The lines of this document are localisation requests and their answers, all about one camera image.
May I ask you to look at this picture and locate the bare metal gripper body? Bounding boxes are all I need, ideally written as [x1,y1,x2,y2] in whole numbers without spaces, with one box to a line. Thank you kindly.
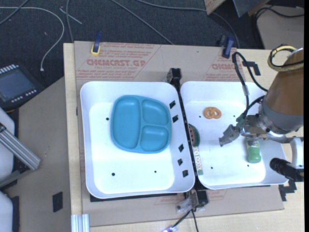
[240,114,288,144]

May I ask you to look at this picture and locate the green plastic bottle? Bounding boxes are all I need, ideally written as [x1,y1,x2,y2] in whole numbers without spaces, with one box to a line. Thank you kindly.
[245,139,263,164]

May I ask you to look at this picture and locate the white plastic tray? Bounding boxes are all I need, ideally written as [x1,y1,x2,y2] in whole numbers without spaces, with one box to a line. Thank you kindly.
[79,81,196,200]
[180,81,291,190]

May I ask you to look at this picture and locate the orange pretzel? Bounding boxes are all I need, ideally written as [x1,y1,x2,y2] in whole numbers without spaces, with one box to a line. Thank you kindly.
[203,106,222,120]

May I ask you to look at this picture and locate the watermelon slice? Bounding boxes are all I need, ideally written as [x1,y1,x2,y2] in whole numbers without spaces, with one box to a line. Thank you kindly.
[188,123,202,147]

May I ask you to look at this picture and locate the white packet with orange print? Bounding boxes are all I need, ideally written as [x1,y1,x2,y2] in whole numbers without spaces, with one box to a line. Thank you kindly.
[193,145,204,176]

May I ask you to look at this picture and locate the thin black and white rod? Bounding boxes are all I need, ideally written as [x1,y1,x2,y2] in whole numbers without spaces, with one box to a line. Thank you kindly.
[174,78,198,193]

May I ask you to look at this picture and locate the blue divided plate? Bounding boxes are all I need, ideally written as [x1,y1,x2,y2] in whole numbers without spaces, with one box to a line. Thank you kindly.
[110,94,173,154]

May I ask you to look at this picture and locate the brown cardboard board, red print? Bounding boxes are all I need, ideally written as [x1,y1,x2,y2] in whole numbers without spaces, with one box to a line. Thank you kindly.
[73,41,285,227]

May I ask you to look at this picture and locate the black cylinder on white bracket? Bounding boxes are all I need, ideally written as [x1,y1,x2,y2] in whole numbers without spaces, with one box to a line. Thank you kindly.
[269,137,305,182]

